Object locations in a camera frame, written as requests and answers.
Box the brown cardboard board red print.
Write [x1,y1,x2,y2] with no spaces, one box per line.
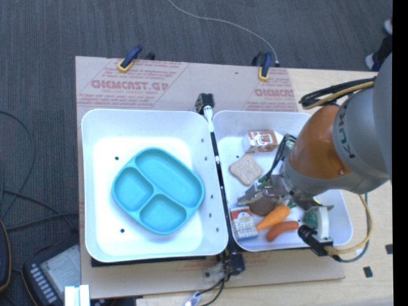
[75,55,346,299]

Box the orange sausage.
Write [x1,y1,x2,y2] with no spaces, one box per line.
[265,220,300,243]

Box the orange carrot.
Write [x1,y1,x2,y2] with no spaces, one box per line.
[255,202,298,231]

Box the brown round biscuit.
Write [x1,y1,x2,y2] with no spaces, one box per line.
[248,195,277,217]

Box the black cylinder on white bracket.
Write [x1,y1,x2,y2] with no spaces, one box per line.
[297,204,335,256]

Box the thin black and white rod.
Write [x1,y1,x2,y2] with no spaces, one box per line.
[203,105,239,255]

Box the black block with thin wires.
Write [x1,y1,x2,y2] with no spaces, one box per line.
[203,251,247,283]
[194,92,216,114]

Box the blue divided plate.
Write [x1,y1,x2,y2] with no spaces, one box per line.
[111,147,206,236]

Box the person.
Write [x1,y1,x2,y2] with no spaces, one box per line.
[364,17,393,73]

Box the red and white packet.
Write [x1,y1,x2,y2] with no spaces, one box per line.
[229,205,259,242]

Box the white plastic tray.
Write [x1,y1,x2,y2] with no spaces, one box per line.
[211,110,354,252]
[80,108,230,263]

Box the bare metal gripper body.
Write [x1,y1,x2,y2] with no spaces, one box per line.
[260,173,316,210]

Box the orange and white carton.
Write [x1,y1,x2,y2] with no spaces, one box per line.
[241,129,284,154]

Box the beige toast slice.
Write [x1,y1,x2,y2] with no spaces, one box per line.
[228,152,264,187]

